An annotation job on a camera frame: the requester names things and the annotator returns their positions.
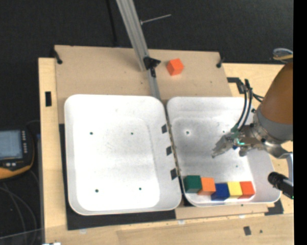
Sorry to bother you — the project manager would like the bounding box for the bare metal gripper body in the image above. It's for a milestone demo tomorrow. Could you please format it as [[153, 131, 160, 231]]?
[[230, 122, 289, 159]]

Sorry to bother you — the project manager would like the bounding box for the white plastic tray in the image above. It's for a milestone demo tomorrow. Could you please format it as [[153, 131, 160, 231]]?
[[166, 96, 282, 208], [63, 93, 183, 216]]

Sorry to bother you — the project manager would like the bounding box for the red cube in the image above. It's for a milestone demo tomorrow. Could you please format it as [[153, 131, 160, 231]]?
[[238, 181, 256, 200], [166, 58, 185, 77]]

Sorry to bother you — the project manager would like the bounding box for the yellow cube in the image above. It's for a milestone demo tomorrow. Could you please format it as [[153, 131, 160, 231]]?
[[227, 181, 244, 198]]

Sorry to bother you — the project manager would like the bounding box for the orange cube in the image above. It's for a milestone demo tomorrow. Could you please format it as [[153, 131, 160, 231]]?
[[197, 177, 217, 197]]

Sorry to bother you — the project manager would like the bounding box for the blue cube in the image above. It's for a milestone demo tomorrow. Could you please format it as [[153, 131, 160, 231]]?
[[210, 183, 231, 202]]

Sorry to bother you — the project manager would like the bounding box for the green cube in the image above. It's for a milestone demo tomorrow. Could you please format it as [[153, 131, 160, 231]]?
[[182, 175, 203, 194]]

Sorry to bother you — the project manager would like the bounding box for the brown flat board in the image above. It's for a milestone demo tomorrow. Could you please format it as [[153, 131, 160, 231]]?
[[53, 44, 269, 221]]

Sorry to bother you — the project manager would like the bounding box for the black cylinder on white bracket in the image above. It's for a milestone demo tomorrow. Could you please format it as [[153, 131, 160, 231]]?
[[267, 152, 294, 200]]

